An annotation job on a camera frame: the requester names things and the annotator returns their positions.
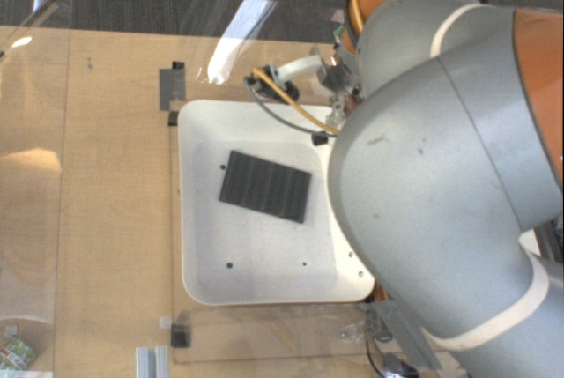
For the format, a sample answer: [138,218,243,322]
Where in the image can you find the green printed packet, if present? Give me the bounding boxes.
[0,333,37,371]

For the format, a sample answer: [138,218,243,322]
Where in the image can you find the black ribbed rectangular block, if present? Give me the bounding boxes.
[219,149,313,225]

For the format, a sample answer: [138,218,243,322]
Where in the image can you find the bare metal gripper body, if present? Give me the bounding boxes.
[320,55,363,102]

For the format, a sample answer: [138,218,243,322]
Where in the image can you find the black cylinder on white bracket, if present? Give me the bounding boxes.
[244,54,325,102]

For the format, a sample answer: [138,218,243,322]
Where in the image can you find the white plastic tray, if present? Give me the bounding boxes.
[177,99,376,307]

